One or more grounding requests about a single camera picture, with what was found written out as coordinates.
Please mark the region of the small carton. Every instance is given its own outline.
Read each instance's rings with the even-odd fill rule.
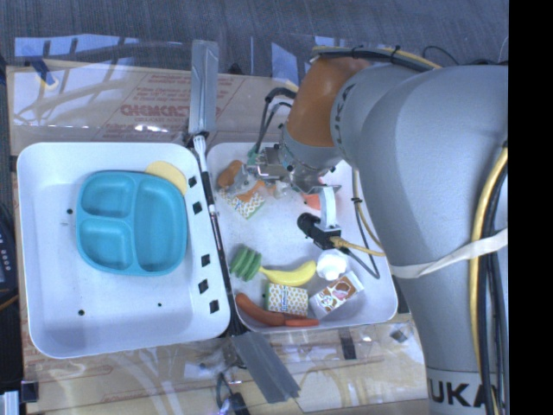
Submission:
[[[265,308],[293,316],[308,315],[308,292],[283,284],[267,284]]]
[[[311,310],[317,318],[322,319],[364,288],[357,276],[350,271],[314,294],[309,299]]]

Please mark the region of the cable tie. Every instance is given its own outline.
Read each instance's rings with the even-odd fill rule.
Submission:
[[[496,252],[499,249],[507,246],[509,244],[507,229],[508,227],[496,233],[492,237],[477,239],[476,241],[472,241],[467,245],[461,246],[459,249],[456,249],[455,251],[437,261],[421,265],[390,265],[390,269],[392,273],[399,278],[419,278],[423,275],[428,275],[429,273],[439,271],[440,269],[443,269],[444,267],[447,267],[449,265],[453,265],[459,261],[465,259],[476,259],[488,253]]]
[[[352,48],[351,55],[352,55],[352,58],[353,58],[353,59],[357,60],[358,58],[360,58],[359,55],[357,55],[357,54],[355,53],[355,49],[361,49],[361,48],[363,48],[363,45],[354,46],[354,47]]]
[[[391,53],[390,55],[390,63],[393,65],[394,64],[394,55],[396,54],[396,52],[401,48],[401,46],[399,45],[396,45],[396,47],[394,48],[393,52]]]

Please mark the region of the white strap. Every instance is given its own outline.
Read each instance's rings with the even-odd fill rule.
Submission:
[[[422,275],[428,275],[431,272],[457,263],[463,259],[475,259],[487,253],[496,252],[502,247],[508,245],[507,227],[496,233],[492,237],[479,239],[460,247],[449,255],[434,261],[432,263],[424,263],[422,265],[410,266],[393,266],[390,265],[392,273],[399,278],[419,278]]]

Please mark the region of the white object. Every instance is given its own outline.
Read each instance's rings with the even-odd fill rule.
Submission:
[[[243,159],[253,143],[222,143],[213,146],[207,152],[207,166],[213,177],[217,177],[232,160]],[[332,185],[340,185],[336,192],[336,220],[340,223],[341,236],[347,241],[363,245],[361,234],[355,220],[355,208],[352,202],[352,168],[346,162],[336,165],[336,170],[328,173],[322,181]],[[321,249],[312,239],[305,237],[297,226],[298,217],[304,212],[318,215],[319,211],[307,206],[301,194],[290,190],[287,195],[277,199],[268,191],[264,194],[265,203],[248,220],[244,220],[232,207],[226,203],[217,192],[214,194],[219,226],[226,259],[232,262],[238,249],[247,245],[250,249],[261,253],[261,265],[268,269],[294,270],[309,260],[317,260]],[[371,224],[371,217],[364,210],[365,217]],[[377,324],[387,322],[396,315],[397,294],[391,279],[390,269],[384,257],[375,257],[375,263],[380,271],[380,279],[374,278],[361,265],[350,262],[353,271],[365,286],[354,300],[352,306],[346,305],[332,312],[320,321],[318,329],[337,329],[360,324]],[[244,281],[231,274],[234,294],[244,292],[255,304],[263,306],[263,294],[267,279],[258,273],[250,281]],[[308,283],[301,286],[312,296],[328,285],[328,281],[314,275]],[[262,333],[294,332],[305,328],[288,326],[268,327],[256,322],[238,309],[240,319],[252,331]],[[315,317],[310,311],[309,317]]]
[[[317,260],[317,275],[327,281],[334,281],[347,268],[347,255],[338,249],[328,249]]]
[[[206,163],[206,138],[203,135],[197,135],[194,137],[194,149],[198,153],[200,159],[200,168],[204,172],[207,170]]]
[[[81,184],[100,170],[144,171],[155,161],[171,163],[189,182],[183,197],[185,258],[158,277],[93,269],[79,255],[71,214]],[[29,332],[45,355],[72,358],[151,348],[225,331],[230,310],[192,152],[177,144],[39,143],[22,151],[17,178]]]
[[[336,221],[336,197],[334,196],[334,188],[326,186],[319,192],[319,202],[321,204],[321,223],[319,227],[323,231],[330,228],[338,227]]]

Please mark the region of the blue divided plate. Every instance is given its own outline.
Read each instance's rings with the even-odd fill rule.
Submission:
[[[187,249],[187,214],[179,189],[158,176],[122,170],[89,176],[77,203],[77,247],[101,271],[162,275]]]

